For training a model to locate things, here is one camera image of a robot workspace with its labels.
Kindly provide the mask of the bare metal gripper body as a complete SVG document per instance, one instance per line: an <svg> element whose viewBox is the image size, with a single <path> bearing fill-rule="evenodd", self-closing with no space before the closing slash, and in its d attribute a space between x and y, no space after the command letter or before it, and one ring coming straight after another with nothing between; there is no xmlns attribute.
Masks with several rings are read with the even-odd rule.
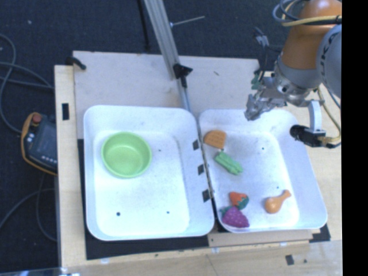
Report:
<svg viewBox="0 0 368 276"><path fill-rule="evenodd" d="M306 107L311 100L307 99L310 89L303 89L286 78L265 77L256 92L257 106L263 109L281 108L287 104Z"/></svg>

